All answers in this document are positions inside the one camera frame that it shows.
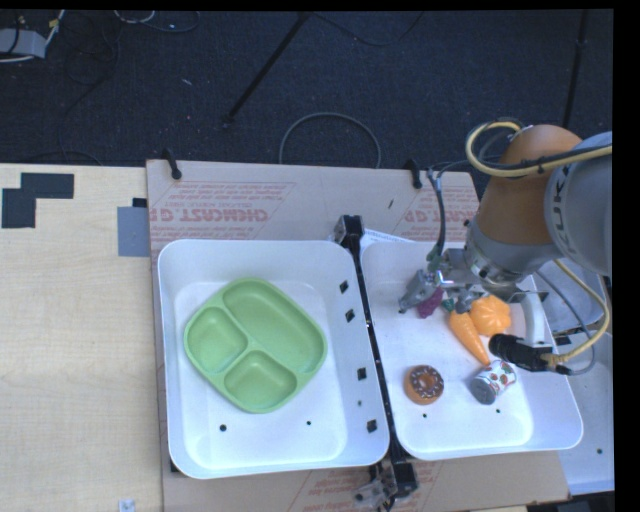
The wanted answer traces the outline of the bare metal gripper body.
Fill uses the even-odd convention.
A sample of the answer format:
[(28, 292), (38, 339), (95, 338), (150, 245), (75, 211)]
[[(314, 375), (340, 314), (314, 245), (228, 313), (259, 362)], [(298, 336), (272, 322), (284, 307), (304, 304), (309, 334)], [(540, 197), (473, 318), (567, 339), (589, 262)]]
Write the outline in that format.
[(472, 249), (450, 248), (444, 251), (440, 269), (445, 281), (454, 288), (482, 288), (500, 299), (510, 299), (519, 292), (524, 274), (507, 270)]

